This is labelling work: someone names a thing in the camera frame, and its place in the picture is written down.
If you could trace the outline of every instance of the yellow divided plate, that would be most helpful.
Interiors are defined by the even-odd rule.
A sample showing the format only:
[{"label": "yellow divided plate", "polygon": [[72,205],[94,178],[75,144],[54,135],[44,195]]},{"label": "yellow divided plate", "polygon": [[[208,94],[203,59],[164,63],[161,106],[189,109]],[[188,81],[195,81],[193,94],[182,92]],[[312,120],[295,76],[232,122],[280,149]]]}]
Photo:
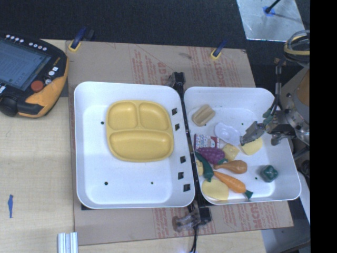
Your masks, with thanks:
[{"label": "yellow divided plate", "polygon": [[159,161],[173,152],[170,116],[152,101],[123,100],[110,105],[106,136],[112,154],[124,161]]}]

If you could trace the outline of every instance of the yellow cheese slice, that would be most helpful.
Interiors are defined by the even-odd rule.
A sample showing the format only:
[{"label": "yellow cheese slice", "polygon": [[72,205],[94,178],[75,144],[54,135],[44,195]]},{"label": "yellow cheese slice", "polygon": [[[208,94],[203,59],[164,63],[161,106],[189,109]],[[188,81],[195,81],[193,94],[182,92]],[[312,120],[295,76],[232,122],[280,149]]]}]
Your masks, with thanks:
[{"label": "yellow cheese slice", "polygon": [[226,184],[213,178],[211,182],[204,180],[201,185],[201,190],[206,196],[217,200],[227,200],[230,194]]},{"label": "yellow cheese slice", "polygon": [[233,161],[237,154],[239,153],[239,148],[227,143],[224,148],[222,148],[222,151],[225,152],[225,158],[228,160],[228,161]]},{"label": "yellow cheese slice", "polygon": [[262,147],[262,139],[258,138],[255,141],[246,143],[245,145],[241,146],[242,150],[247,155],[255,154],[259,149]]},{"label": "yellow cheese slice", "polygon": [[198,175],[201,176],[204,174],[204,166],[202,165],[202,162],[198,159],[195,160],[196,163],[196,169],[198,171]]}]

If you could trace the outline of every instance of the green toy vegetable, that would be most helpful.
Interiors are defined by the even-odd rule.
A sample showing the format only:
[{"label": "green toy vegetable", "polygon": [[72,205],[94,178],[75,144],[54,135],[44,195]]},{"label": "green toy vegetable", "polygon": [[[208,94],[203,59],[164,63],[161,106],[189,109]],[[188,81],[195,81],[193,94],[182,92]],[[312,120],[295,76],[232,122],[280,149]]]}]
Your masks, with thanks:
[{"label": "green toy vegetable", "polygon": [[196,158],[199,161],[201,161],[201,163],[202,163],[202,166],[204,168],[204,173],[203,173],[204,178],[208,182],[211,182],[211,178],[214,176],[214,172],[213,172],[213,169],[212,169],[210,163],[198,152],[195,151],[194,154],[195,154]]},{"label": "green toy vegetable", "polygon": [[260,175],[265,182],[270,183],[276,179],[279,173],[273,166],[266,165],[261,169]]}]

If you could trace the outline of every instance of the blue tape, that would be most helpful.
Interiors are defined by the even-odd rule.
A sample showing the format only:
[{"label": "blue tape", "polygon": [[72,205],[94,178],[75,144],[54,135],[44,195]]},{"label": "blue tape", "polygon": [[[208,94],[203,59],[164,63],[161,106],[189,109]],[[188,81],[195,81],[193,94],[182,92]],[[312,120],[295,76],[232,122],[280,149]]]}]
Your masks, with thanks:
[{"label": "blue tape", "polygon": [[9,195],[8,199],[8,208],[9,208],[9,218],[12,218],[13,216],[13,195]]},{"label": "blue tape", "polygon": [[263,13],[268,16],[268,17],[273,17],[276,13],[275,13],[275,10],[272,8],[269,13],[267,13],[265,10],[267,9],[268,7],[267,6],[264,6],[262,9],[263,9]]}]

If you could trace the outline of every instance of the red button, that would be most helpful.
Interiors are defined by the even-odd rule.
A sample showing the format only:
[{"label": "red button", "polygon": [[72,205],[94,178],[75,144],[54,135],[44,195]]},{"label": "red button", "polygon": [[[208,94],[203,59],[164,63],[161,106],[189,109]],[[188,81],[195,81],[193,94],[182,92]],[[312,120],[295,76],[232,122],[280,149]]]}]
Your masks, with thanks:
[{"label": "red button", "polygon": [[35,93],[38,93],[43,89],[44,85],[42,81],[34,81],[31,84],[31,88]]}]

